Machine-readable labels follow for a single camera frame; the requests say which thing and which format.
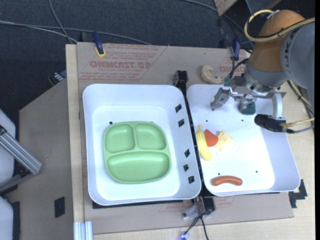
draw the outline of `toy banana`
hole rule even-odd
[[[199,124],[198,130],[195,132],[195,138],[200,155],[204,160],[211,161],[212,154],[208,148],[205,133],[202,131],[202,124]]]

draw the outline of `wooden table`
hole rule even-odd
[[[84,189],[81,159],[81,132],[79,121],[79,89],[77,69],[77,46],[66,46],[67,95],[70,130],[70,155],[72,174],[73,221],[84,223]],[[283,115],[288,122],[304,119],[306,110],[302,103],[284,84],[282,91],[287,92],[283,100]],[[301,179],[307,191],[305,200],[297,201],[293,209],[293,218],[249,221],[206,226],[209,239],[279,239],[300,240],[315,239],[315,134],[309,130],[288,136]],[[95,240],[163,240],[178,239],[186,228],[165,228],[156,230],[130,231],[108,234],[94,234]],[[202,226],[195,226],[190,231],[190,240],[205,239]]]

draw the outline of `black carpet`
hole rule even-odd
[[[192,1],[215,7],[214,0]],[[230,46],[234,38],[225,22],[218,27],[214,10],[180,0],[52,0],[52,5],[64,27],[123,35],[152,45],[217,48]],[[274,9],[314,17],[315,0],[282,0]],[[245,0],[239,0],[225,15],[243,28],[250,12]],[[0,0],[0,20],[59,26],[49,0]],[[67,33],[80,40],[80,31]],[[103,43],[139,44],[112,35],[100,37]],[[84,38],[93,41],[90,32]],[[19,110],[52,87],[48,76],[65,69],[68,43],[51,32],[0,24],[0,109],[16,124]]]

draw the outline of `green divided plate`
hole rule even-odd
[[[103,135],[103,152],[109,175],[119,183],[158,181],[171,169],[166,135],[153,122],[112,124]]]

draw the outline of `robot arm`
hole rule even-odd
[[[259,36],[250,36],[248,24],[257,15],[265,13],[270,15]],[[315,18],[305,19],[291,10],[261,10],[249,18],[244,32],[249,40],[255,42],[245,72],[242,76],[229,79],[229,82],[225,81],[224,85],[230,88],[219,90],[211,102],[212,110],[222,106],[229,97],[233,97],[239,101],[242,114],[253,115],[257,98],[271,98],[284,82],[292,81],[307,90],[311,112],[314,115]]]

